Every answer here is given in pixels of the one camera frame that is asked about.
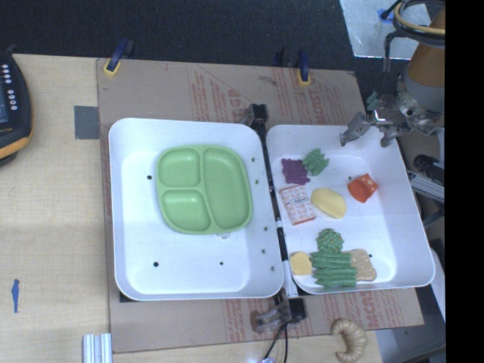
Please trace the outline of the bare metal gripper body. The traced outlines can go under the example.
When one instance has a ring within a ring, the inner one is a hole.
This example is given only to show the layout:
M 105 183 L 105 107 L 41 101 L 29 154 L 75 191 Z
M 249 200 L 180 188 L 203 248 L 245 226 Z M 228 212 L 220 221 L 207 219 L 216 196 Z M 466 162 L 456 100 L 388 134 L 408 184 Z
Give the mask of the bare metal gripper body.
M 432 135 L 444 114 L 441 98 L 424 95 L 418 101 L 408 91 L 397 95 L 381 95 L 372 101 L 372 123 L 384 135 L 403 135 L 416 131 Z

